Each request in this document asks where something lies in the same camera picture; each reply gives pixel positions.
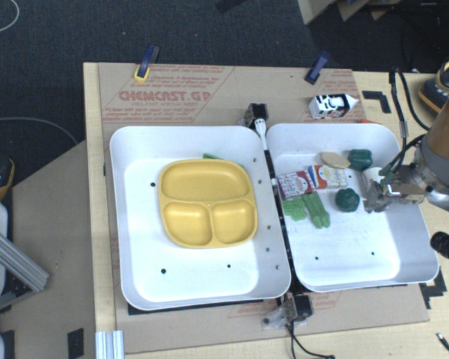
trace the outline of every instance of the white cable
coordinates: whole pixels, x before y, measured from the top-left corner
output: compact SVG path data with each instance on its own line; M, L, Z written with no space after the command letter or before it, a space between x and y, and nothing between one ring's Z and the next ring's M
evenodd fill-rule
M10 1L13 3L13 5L15 5L16 16L15 16L15 19L13 19L13 21L10 24L6 25L3 28L0 28L0 32L6 31L7 29L9 29L9 27L11 27L12 25L14 25L16 23L16 21L18 20L18 18L20 16L20 8L19 8L18 4L16 3L16 1L15 0L10 0Z

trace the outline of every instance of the table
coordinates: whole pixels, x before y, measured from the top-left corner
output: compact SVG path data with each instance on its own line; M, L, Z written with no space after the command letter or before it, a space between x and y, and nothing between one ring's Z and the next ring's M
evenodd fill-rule
M360 92L382 91L389 95L387 73L354 72ZM406 75L412 92L415 110L425 122L435 117L425 107L418 105L417 87L432 75ZM97 331L116 329L114 314L114 291L112 284L112 262L110 257L108 208L106 200L106 179L103 176L103 137L101 127L100 81L98 64L84 64L85 114L88 148L88 178L90 189L91 238L94 270L95 325ZM422 129L411 118L402 89L399 98L406 119L409 122L409 139L422 133ZM382 123L395 135L399 135L397 118L382 114L379 102L363 100L367 119ZM421 209L430 233L443 230L449 233L449 213L428 203ZM448 291L445 296L432 299L429 310L430 321L416 325L399 325L368 330L317 334L303 338L305 347L313 352L333 353L339 359L356 358L447 358L436 337L440 332L449 341L449 260L439 257L442 273ZM290 339L277 338L246 343L230 343L219 346L203 346L190 349L168 350L127 355L127 358L290 358Z

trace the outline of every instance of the dark green object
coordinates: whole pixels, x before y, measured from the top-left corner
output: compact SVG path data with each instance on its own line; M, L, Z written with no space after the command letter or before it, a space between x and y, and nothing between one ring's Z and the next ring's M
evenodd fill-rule
M284 200L283 213L289 215L293 221L301 221L308 216L305 211L305 203L300 197Z
M317 191L302 195L301 198L305 202L306 209L309 211L309 216L314 226L318 229L331 226L331 219L328 212L324 209L323 202L321 202Z
M351 188L342 188L337 191L336 205L341 212L355 212L359 201L359 194Z
M371 151L368 149L353 149L347 159L351 162L349 168L355 171L365 171L373 164Z

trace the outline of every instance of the beige oval object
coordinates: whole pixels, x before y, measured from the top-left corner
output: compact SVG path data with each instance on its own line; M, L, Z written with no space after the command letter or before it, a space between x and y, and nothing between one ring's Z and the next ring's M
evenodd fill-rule
M351 162L346 157L333 152L322 152L321 159L332 168L344 169L351 165Z

